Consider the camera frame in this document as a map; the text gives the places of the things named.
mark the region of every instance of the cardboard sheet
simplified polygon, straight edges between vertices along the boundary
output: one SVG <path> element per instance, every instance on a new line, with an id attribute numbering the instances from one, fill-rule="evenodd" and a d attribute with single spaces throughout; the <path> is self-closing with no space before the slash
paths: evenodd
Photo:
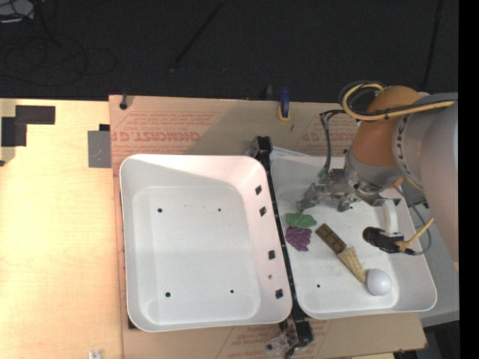
<path id="1" fill-rule="evenodd" d="M 155 334 L 129 328 L 118 170 L 126 157 L 137 153 L 240 155 L 259 135 L 271 137 L 275 147 L 324 156 L 326 139 L 319 115 L 338 109 L 338 104 L 291 102 L 291 118 L 284 123 L 278 118 L 278 102 L 272 101 L 129 96 L 128 108 L 122 110 L 122 98 L 110 96 L 109 105 L 124 358 L 270 358 L 265 342 L 280 333 L 276 324 Z M 333 156 L 351 145 L 356 129 L 354 119 L 345 114 L 332 118 Z M 344 358 L 426 345 L 415 313 L 311 320 L 311 325 L 315 339 L 295 358 Z"/>

